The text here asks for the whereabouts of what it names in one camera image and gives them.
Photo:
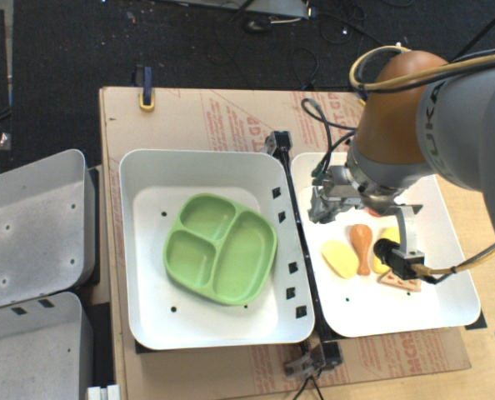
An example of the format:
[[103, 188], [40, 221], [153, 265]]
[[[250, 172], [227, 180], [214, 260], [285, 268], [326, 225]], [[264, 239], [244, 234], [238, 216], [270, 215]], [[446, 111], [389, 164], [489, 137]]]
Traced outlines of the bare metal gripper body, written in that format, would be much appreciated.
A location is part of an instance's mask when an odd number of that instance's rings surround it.
[[400, 191], [390, 187], [378, 185], [361, 171], [358, 177], [345, 166], [330, 166], [322, 181], [322, 197], [327, 203], [330, 200], [357, 200], [358, 206], [354, 209], [369, 209], [378, 216], [392, 216], [398, 212], [399, 205], [395, 198]]

